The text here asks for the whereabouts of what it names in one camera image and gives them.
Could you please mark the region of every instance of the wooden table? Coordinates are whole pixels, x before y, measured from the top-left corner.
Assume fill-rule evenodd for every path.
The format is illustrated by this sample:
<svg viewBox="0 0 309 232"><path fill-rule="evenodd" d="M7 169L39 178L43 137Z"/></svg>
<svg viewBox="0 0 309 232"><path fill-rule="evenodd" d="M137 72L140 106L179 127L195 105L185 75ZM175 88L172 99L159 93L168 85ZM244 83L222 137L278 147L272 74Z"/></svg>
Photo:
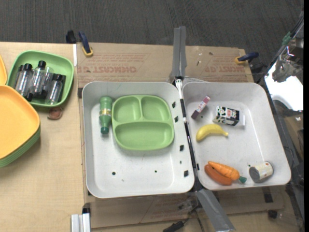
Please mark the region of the wooden table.
<svg viewBox="0 0 309 232"><path fill-rule="evenodd" d="M0 55L8 73L15 58L23 51L46 51L74 62L73 48L74 45L71 44L2 42ZM81 214L87 194L83 180L81 99L78 98L77 87L76 68L70 95L62 106L62 118L49 120L48 109L36 108L41 120L40 139L16 161L0 168L1 231L68 232L70 216ZM282 197L285 209L292 212L292 204L284 192L284 187L276 187L275 192ZM296 227L284 227L269 221L265 210L244 214L230 213L229 218L239 232L298 231ZM201 223L205 231L214 231L206 217L201 218ZM157 232L171 224L171 221L167 221L93 229L93 231ZM193 218L186 223L182 231L202 230L198 220Z"/></svg>

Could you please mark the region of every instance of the orange carrot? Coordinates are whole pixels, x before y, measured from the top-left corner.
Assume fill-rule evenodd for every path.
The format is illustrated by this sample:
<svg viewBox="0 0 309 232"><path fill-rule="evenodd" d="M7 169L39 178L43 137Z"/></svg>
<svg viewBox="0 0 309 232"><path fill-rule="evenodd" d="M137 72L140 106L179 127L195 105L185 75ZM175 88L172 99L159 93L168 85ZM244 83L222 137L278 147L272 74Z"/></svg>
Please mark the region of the orange carrot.
<svg viewBox="0 0 309 232"><path fill-rule="evenodd" d="M227 178L213 169L209 164L205 165L205 172L206 174L213 179L214 181L218 182L221 185L230 186L232 184L232 179Z"/></svg>
<svg viewBox="0 0 309 232"><path fill-rule="evenodd" d="M215 170L217 170L220 174L224 175L225 177L231 178L232 180L239 179L241 183L245 183L247 180L245 177L240 176L238 170L233 167L213 161L209 161L208 164Z"/></svg>

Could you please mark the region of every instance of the dark gray fabric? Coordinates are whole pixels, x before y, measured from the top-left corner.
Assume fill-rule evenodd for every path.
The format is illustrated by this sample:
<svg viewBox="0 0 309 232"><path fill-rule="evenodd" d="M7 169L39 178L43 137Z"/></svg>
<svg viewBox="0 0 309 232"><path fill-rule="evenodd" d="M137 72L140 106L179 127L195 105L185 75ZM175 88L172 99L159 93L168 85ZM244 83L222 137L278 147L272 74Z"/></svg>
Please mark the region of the dark gray fabric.
<svg viewBox="0 0 309 232"><path fill-rule="evenodd" d="M0 0L0 41L65 43L69 29L90 42L173 44L258 51L269 63L296 23L304 0Z"/></svg>

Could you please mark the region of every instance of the green bottle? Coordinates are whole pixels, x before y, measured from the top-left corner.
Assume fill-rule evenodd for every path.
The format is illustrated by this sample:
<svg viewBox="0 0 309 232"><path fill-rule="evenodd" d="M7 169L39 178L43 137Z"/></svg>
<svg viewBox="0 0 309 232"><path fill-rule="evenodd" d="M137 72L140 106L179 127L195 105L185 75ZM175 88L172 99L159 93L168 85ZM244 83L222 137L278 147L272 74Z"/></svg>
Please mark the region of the green bottle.
<svg viewBox="0 0 309 232"><path fill-rule="evenodd" d="M112 121L112 99L109 96L100 98L100 114L101 133L108 134L109 126Z"/></svg>

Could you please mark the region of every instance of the toy banana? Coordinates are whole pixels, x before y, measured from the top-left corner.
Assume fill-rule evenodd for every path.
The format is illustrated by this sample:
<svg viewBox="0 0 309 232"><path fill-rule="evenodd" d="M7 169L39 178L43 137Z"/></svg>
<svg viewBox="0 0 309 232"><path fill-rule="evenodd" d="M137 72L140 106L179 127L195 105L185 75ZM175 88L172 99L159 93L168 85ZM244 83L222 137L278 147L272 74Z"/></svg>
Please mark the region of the toy banana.
<svg viewBox="0 0 309 232"><path fill-rule="evenodd" d="M224 136L228 135L228 132L224 131L221 126L217 124L209 124L202 126L200 129L198 129L196 139L199 142L212 133L222 134Z"/></svg>

